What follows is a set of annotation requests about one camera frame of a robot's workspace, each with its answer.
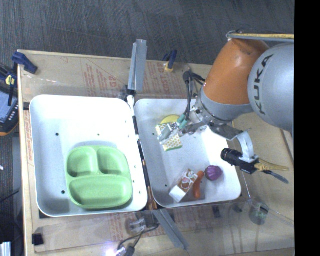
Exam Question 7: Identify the black block with thin wires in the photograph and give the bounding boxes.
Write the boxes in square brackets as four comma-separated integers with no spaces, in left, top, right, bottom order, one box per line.
[120,85,137,100]

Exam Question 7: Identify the brown and white cake carton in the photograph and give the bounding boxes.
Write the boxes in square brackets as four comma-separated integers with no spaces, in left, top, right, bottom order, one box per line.
[168,169,199,204]

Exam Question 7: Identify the white plastic tray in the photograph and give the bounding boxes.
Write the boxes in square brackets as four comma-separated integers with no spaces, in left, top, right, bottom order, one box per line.
[134,98,243,209]
[29,94,149,218]

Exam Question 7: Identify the brown cardboard board red print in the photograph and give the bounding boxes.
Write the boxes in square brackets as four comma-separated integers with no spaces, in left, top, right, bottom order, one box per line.
[18,51,253,251]

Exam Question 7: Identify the orange sausage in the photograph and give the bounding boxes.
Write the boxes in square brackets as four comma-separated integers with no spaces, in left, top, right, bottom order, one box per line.
[192,170,205,200]

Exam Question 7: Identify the purple ribbed cup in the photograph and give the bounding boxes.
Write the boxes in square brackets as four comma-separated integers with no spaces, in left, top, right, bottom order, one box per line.
[204,165,223,182]

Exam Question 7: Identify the black cylinder on white bracket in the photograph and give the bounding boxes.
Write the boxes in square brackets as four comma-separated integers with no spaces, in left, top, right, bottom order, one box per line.
[220,128,261,175]

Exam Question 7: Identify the yellow round object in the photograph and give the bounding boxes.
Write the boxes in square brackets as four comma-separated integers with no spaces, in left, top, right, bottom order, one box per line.
[159,114,181,126]

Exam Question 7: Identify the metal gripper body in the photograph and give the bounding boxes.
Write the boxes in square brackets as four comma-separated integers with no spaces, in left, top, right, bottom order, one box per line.
[171,99,216,137]

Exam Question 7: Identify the green divided plate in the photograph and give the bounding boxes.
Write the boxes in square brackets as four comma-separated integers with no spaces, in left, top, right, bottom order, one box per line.
[65,145,133,210]

